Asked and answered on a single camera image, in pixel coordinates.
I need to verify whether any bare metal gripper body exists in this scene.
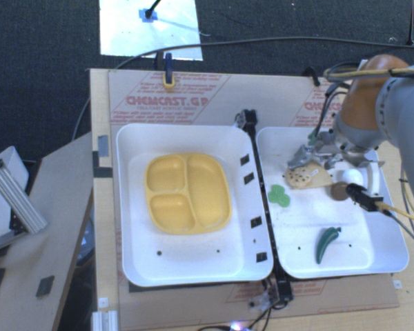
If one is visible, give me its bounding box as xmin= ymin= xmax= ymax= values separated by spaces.
xmin=312 ymin=132 xmax=366 ymax=167

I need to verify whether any tan chocolate chip biscuit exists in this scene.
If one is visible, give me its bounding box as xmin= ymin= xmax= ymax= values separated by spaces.
xmin=284 ymin=165 xmax=313 ymax=190

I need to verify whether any beige bread slice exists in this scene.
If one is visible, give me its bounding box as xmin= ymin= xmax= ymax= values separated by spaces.
xmin=305 ymin=160 xmax=334 ymax=189

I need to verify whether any white egg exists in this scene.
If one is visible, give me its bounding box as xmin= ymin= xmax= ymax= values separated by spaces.
xmin=341 ymin=168 xmax=364 ymax=186

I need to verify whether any green broccoli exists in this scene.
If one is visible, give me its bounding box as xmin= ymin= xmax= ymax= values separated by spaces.
xmin=267 ymin=183 xmax=291 ymax=208

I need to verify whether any white plastic tray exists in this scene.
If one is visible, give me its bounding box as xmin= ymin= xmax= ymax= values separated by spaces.
xmin=255 ymin=126 xmax=411 ymax=280
xmin=115 ymin=122 xmax=275 ymax=288

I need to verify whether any thin black rod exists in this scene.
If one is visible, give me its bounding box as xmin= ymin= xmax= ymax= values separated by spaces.
xmin=247 ymin=125 xmax=286 ymax=284

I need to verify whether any green chili pepper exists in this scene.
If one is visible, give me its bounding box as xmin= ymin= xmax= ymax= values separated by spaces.
xmin=315 ymin=226 xmax=342 ymax=265

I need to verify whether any yellow divided plate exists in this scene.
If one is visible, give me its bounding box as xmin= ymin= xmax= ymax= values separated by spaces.
xmin=144 ymin=152 xmax=233 ymax=235

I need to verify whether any brown cardboard board red print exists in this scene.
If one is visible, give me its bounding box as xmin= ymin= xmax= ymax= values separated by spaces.
xmin=108 ymin=69 xmax=401 ymax=331

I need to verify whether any black cylinder on white bracket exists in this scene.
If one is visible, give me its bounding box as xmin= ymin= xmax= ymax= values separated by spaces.
xmin=346 ymin=161 xmax=385 ymax=213

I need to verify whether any black block with thin wires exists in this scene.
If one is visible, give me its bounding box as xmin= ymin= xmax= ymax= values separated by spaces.
xmin=273 ymin=277 xmax=295 ymax=303
xmin=235 ymin=108 xmax=258 ymax=131

